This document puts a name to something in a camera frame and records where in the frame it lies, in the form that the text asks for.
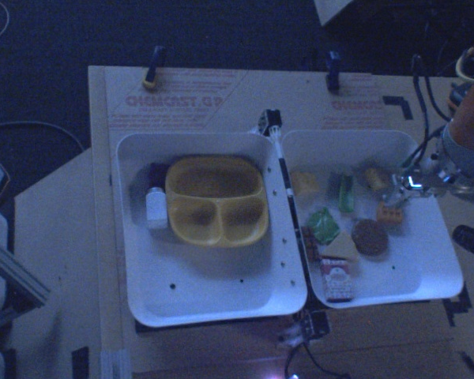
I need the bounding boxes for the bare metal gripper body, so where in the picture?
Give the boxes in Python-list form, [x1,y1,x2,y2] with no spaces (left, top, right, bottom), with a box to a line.
[392,152,462,201]

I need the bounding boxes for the orange toy block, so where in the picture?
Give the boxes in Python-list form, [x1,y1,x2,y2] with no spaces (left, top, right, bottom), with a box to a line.
[375,201,404,226]

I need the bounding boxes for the small yellow can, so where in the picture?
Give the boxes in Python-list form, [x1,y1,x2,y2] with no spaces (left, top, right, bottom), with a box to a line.
[364,167,393,193]

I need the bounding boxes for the brown round biscuit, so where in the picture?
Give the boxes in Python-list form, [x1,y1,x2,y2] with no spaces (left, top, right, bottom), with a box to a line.
[351,218,389,257]

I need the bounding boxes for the white plastic tray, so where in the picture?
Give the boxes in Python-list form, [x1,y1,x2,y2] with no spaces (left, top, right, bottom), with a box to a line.
[115,132,309,328]
[280,129,465,310]

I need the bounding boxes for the beige pizza slice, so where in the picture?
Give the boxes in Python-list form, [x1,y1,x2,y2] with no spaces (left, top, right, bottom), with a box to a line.
[320,231,360,264]

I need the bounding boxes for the green packet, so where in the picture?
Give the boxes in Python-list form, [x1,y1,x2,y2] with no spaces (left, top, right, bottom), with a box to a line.
[307,207,341,246]

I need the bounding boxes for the yellow toy bread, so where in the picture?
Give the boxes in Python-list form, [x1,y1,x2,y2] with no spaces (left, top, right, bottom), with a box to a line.
[290,171,321,197]

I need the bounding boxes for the brown chocolate bar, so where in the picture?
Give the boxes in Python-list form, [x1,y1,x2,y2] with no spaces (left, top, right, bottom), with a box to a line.
[300,226,322,264]

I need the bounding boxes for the red and white carton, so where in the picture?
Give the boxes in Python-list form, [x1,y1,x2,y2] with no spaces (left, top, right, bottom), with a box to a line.
[319,258,355,303]

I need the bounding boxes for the thin black and white rod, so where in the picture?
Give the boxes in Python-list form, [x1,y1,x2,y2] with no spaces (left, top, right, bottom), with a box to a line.
[271,126,315,312]

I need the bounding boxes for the yellow divided plate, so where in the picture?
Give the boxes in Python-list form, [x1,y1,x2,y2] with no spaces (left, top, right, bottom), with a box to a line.
[164,156,270,249]

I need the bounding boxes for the brown cardboard board red print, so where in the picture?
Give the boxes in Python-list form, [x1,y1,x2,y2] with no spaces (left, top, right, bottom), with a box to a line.
[87,65,474,375]

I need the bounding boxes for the dark purple block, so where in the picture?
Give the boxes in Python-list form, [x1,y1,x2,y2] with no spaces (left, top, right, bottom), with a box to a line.
[147,163,171,190]

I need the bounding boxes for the white plastic bottle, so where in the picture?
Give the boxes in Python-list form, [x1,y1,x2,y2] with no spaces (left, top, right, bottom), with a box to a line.
[145,186,170,230]

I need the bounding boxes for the black block with thin wires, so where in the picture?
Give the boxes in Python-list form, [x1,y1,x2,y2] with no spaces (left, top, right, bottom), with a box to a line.
[258,108,283,137]
[295,310,331,342]

